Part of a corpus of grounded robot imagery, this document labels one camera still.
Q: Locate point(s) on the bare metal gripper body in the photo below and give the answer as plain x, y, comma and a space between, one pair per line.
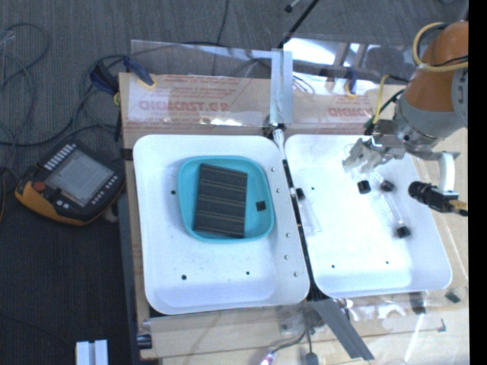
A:
392, 139

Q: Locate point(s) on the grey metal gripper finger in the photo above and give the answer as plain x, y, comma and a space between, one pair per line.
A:
355, 154
372, 161

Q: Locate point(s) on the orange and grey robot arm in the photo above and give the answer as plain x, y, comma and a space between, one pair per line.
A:
433, 86

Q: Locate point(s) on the clear plastic bottle, black cap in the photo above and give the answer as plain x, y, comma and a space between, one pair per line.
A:
392, 211
309, 215
387, 185
364, 186

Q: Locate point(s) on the white plastic tray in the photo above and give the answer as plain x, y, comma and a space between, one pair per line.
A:
354, 253
213, 272

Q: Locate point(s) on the small black square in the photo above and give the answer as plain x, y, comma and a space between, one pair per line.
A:
260, 205

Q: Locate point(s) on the dark striped packet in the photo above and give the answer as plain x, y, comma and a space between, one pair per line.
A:
220, 200

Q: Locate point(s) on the blue divided plate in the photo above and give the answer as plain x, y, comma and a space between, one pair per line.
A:
186, 188

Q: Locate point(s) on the brown cardboard board, red print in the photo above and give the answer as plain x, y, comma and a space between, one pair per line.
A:
243, 333

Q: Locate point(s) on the black cylinder on white bracket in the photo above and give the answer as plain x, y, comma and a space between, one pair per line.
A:
430, 194

